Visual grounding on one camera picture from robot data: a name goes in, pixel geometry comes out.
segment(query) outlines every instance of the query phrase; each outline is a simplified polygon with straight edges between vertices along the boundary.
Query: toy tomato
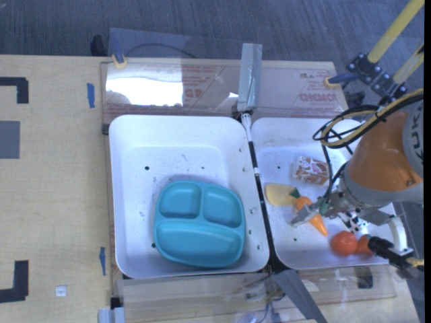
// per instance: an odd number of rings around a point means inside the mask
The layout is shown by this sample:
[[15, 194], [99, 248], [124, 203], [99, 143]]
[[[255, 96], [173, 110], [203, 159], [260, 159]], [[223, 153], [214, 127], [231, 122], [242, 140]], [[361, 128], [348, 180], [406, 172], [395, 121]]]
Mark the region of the toy tomato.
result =
[[368, 249], [368, 241], [371, 236], [369, 234], [362, 235], [358, 240], [358, 247], [356, 248], [355, 254], [367, 254], [373, 255], [374, 252]]
[[358, 241], [352, 232], [338, 232], [331, 240], [332, 249], [340, 255], [351, 255], [358, 247]]

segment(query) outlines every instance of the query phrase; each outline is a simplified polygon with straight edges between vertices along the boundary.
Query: wooden table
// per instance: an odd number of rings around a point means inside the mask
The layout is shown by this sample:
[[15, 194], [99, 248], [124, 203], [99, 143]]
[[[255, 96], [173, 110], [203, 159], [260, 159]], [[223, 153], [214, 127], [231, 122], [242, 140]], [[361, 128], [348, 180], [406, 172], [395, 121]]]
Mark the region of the wooden table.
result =
[[[25, 77], [30, 90], [29, 104], [17, 104], [16, 87], [0, 86], [0, 120], [20, 122], [19, 159], [0, 159], [0, 289], [13, 287], [15, 261], [29, 264], [28, 296], [0, 303], [2, 322], [96, 322], [98, 310], [110, 305], [105, 60], [0, 56], [0, 77]], [[94, 108], [87, 84], [94, 86]], [[321, 305], [322, 313], [330, 322], [339, 322], [340, 313], [351, 315], [348, 322], [418, 322], [407, 283], [393, 279], [394, 298]], [[303, 318], [294, 308], [282, 317]]]

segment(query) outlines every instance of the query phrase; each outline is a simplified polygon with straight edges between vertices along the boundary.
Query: black tape marking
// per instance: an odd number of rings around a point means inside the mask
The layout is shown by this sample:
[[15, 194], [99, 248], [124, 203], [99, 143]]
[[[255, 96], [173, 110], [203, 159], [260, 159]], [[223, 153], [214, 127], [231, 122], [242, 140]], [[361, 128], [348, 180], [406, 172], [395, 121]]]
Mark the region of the black tape marking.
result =
[[15, 261], [13, 287], [0, 290], [0, 303], [24, 301], [28, 295], [28, 260]]
[[28, 104], [28, 80], [24, 77], [0, 77], [0, 86], [16, 86], [17, 104]]

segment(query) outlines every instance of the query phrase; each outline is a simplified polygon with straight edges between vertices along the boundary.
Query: blue tape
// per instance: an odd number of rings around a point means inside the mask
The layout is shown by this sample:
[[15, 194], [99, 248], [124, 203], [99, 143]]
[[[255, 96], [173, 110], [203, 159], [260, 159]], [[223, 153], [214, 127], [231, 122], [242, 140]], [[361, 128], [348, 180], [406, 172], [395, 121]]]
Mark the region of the blue tape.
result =
[[96, 106], [94, 105], [94, 85], [92, 83], [87, 83], [87, 99], [90, 109], [95, 108]]
[[24, 301], [28, 296], [28, 260], [15, 261], [13, 287], [0, 290], [0, 303]]
[[353, 73], [343, 73], [336, 75], [335, 77], [329, 78], [329, 83], [349, 83], [351, 81], [357, 80], [358, 76]]
[[105, 257], [105, 248], [103, 246], [100, 247], [99, 260], [100, 260], [100, 264], [102, 265], [102, 273], [103, 275], [106, 275], [106, 267], [105, 267], [106, 257]]
[[123, 50], [120, 45], [120, 41], [114, 32], [109, 34], [109, 42], [112, 45], [112, 54], [118, 63], [124, 63]]

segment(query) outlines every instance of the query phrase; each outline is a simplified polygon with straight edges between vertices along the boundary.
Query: blue plate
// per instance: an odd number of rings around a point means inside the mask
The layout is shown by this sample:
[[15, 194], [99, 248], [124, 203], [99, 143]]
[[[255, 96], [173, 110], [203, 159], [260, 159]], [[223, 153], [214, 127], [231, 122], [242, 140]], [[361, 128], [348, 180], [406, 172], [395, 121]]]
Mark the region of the blue plate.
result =
[[154, 218], [154, 242], [173, 262], [200, 268], [235, 263], [244, 248], [244, 209], [231, 190], [193, 180], [168, 184]]

